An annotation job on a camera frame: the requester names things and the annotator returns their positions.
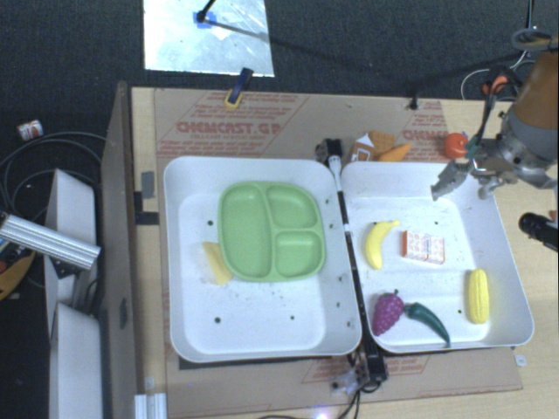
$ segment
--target green divided plate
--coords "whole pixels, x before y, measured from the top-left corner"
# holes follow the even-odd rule
[[[249,281],[289,281],[318,272],[326,255],[321,214],[303,188],[243,182],[219,200],[219,243],[234,275]]]

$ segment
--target toy banana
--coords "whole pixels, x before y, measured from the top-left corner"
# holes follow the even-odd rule
[[[400,222],[377,222],[373,225],[370,233],[365,240],[365,256],[370,266],[375,270],[380,270],[383,266],[382,245],[384,237],[388,234],[392,227],[399,225]]]

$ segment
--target yellow and black clamp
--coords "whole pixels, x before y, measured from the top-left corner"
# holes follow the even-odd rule
[[[241,100],[243,99],[243,91],[246,90],[246,88],[248,87],[253,73],[254,71],[250,68],[243,68],[243,70],[241,70],[235,86],[229,92],[227,92],[227,96],[225,96],[224,103],[226,107],[238,107],[238,105],[241,103]]]

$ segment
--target tin can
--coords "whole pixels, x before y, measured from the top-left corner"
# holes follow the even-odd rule
[[[33,120],[17,126],[17,132],[23,141],[33,140],[43,136],[41,121]]]

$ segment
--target dark floor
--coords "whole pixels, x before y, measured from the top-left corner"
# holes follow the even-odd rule
[[[460,97],[462,79],[511,65],[528,0],[265,0],[276,77],[252,90]],[[221,88],[231,78],[143,68],[142,0],[0,0],[0,161],[21,146],[15,126],[40,119],[47,133],[105,134],[116,83]],[[533,23],[554,33],[559,0],[535,0]],[[478,98],[482,76],[466,97]],[[100,153],[101,145],[89,146]],[[61,146],[23,155],[10,189],[30,172],[71,167],[96,177],[87,158]],[[33,217],[48,179],[18,199]],[[39,261],[31,276],[42,278]],[[29,281],[0,302],[0,416],[46,417],[48,341],[43,293]]]

